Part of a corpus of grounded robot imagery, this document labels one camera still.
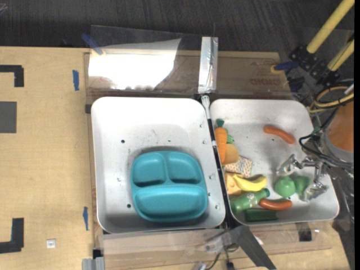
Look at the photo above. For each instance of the small white square block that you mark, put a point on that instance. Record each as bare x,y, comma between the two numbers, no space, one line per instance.
51,243

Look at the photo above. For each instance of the tan toy bread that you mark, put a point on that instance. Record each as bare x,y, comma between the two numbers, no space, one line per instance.
232,154

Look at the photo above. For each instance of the orange toy sausage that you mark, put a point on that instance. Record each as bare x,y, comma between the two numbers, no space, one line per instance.
275,204
279,134

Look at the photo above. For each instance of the light green round toy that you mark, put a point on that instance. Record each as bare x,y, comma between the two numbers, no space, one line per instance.
284,187

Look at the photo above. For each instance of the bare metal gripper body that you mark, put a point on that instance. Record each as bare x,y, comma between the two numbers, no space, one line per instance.
316,170

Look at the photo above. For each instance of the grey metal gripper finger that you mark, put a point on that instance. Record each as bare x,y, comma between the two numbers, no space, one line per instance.
316,190
289,164

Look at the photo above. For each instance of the blue divided plate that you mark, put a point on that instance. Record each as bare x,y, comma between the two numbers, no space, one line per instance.
168,195

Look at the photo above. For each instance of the green pear-shaped toy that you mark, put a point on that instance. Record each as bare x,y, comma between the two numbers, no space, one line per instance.
303,183

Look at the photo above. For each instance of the yellow banana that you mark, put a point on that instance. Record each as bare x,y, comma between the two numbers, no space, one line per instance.
251,183

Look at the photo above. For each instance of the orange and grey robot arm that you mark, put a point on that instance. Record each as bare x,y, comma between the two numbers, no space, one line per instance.
341,128

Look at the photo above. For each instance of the small green leafy toy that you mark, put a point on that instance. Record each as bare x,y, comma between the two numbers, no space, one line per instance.
230,139

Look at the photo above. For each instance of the patterned biscuit packet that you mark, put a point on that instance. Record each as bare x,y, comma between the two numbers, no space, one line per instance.
242,167

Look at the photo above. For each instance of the green plastic bottle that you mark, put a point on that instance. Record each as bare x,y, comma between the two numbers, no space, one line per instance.
244,202

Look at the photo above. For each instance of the orange toy carrot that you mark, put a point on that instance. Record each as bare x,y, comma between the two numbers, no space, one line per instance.
221,142

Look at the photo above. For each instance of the yellow toy cheese wedge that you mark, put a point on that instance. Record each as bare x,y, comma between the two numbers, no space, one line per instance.
232,186

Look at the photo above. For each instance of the white plastic tray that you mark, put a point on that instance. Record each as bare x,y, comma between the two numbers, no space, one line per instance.
112,150
253,114

